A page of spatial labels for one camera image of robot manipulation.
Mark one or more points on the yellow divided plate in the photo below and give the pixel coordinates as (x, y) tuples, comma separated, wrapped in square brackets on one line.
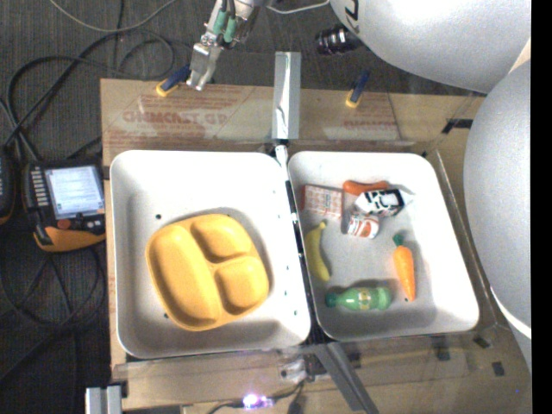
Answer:
[(202, 274)]

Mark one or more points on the black cylinder on white bracket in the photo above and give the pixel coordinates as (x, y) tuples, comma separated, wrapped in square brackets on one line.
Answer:
[(336, 39)]

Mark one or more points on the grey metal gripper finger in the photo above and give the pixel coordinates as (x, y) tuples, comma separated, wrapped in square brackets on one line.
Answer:
[(213, 65), (198, 64)]

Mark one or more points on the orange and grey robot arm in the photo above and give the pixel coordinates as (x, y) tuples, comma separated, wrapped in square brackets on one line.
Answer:
[(435, 24)]

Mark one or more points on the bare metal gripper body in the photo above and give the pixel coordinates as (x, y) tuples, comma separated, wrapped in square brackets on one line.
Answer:
[(243, 4)]

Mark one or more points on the orange sausage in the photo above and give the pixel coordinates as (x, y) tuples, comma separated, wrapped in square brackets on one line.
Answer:
[(364, 186)]

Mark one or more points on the thin black and white rod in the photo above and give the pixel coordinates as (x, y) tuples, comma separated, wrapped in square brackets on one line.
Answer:
[(294, 214)]

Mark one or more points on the black and white carton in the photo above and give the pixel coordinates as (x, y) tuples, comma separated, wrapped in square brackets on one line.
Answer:
[(381, 203)]

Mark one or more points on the white and orange can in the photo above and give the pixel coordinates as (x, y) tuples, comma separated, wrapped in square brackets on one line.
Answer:
[(362, 227)]

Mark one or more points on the yellow banana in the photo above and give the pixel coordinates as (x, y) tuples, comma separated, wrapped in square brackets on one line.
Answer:
[(317, 255)]

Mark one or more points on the orange carrot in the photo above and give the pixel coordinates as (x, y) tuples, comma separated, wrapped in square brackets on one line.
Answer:
[(404, 270)]

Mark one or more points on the brown cardboard board red print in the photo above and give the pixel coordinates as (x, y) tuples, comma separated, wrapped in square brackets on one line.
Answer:
[(181, 114)]

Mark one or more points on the orange and white carton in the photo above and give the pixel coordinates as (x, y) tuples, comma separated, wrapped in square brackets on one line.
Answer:
[(322, 202)]

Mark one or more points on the white plastic tray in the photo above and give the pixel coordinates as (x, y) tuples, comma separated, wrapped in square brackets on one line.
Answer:
[(440, 214), (138, 196)]

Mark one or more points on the green bottle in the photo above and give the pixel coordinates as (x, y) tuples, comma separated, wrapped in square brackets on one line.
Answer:
[(362, 299)]

